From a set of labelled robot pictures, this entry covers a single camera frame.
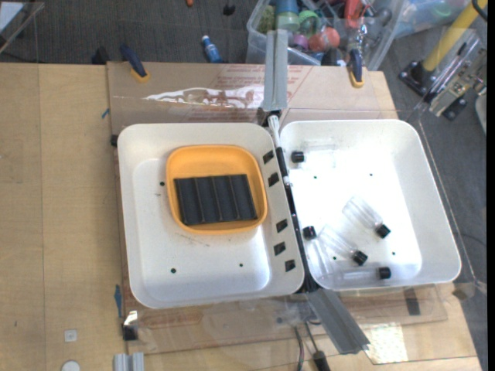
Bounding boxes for blue bottle white cap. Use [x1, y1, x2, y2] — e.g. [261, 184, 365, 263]
[200, 34, 224, 64]

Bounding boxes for clear plastic bottle black cap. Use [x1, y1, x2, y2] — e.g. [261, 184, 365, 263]
[335, 266, 392, 284]
[302, 225, 334, 281]
[290, 140, 338, 165]
[317, 224, 369, 267]
[341, 196, 391, 240]

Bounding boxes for white plastic tray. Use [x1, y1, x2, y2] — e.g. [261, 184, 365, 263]
[278, 118, 463, 292]
[116, 121, 306, 310]

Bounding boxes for orange plastic bowl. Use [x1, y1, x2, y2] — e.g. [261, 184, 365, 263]
[165, 144, 268, 235]

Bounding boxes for black ribbed tray insert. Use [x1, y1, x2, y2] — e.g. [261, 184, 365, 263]
[172, 173, 259, 226]

